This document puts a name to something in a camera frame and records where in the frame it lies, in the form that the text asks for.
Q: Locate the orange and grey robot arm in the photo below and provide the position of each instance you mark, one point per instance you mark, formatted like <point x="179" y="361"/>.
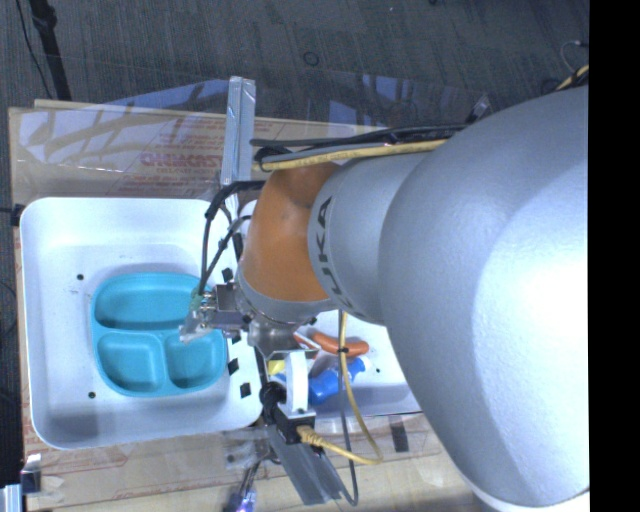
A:
<point x="450" y="280"/>

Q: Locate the blue divided plate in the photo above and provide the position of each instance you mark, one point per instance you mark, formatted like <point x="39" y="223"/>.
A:
<point x="150" y="345"/>

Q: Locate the black cylinder on white bracket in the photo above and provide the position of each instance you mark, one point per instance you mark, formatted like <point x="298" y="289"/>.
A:
<point x="296" y="380"/>

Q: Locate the yellow banana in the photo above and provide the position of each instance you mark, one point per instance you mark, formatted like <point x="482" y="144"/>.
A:
<point x="275" y="367"/>

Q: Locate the white plastic tray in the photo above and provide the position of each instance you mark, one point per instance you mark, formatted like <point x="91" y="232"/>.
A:
<point x="60" y="310"/>
<point x="385" y="385"/>

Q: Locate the blue bottle with white cap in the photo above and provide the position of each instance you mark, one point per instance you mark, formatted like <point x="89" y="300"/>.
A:
<point x="325" y="387"/>

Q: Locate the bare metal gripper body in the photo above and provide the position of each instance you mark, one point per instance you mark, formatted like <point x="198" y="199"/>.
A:
<point x="231" y="307"/>

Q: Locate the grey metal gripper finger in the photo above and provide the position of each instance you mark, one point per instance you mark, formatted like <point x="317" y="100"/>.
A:
<point x="207" y="315"/>
<point x="191" y="334"/>

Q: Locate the orange sausage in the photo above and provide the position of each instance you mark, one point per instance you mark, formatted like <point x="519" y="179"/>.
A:
<point x="345" y="346"/>

